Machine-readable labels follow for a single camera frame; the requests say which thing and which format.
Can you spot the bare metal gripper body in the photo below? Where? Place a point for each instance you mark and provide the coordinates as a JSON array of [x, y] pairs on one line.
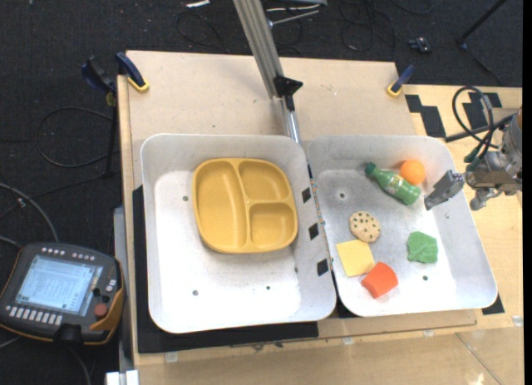
[[500, 169]]

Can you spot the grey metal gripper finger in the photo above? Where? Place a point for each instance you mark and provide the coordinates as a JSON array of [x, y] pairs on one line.
[[482, 198], [445, 188]]

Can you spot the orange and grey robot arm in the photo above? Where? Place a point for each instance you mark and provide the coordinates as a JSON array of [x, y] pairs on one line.
[[518, 118]]

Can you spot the orange ball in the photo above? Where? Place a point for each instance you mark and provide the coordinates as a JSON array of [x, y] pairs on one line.
[[413, 172]]

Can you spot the green plastic bottle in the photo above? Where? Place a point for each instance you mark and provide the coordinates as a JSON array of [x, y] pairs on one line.
[[392, 184]]

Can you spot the green lettuce leaf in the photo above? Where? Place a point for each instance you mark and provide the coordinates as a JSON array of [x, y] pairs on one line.
[[422, 248]]

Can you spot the chocolate chip biscuit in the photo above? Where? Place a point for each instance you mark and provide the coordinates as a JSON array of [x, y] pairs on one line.
[[364, 227]]

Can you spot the white plastic tray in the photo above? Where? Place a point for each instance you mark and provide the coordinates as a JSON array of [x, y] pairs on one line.
[[232, 287], [415, 287]]

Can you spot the orange wedge block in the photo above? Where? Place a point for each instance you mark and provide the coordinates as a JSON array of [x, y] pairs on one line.
[[380, 280]]

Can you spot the yellow cheese slice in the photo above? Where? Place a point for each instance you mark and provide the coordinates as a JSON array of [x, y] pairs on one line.
[[355, 258]]

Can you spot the thin rod between trays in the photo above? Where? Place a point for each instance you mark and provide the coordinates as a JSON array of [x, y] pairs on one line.
[[293, 127]]

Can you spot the yellow divided plate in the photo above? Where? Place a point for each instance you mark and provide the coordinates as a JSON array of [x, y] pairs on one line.
[[226, 208]]

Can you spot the pale wood board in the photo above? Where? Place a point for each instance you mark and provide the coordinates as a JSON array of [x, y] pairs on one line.
[[199, 100]]

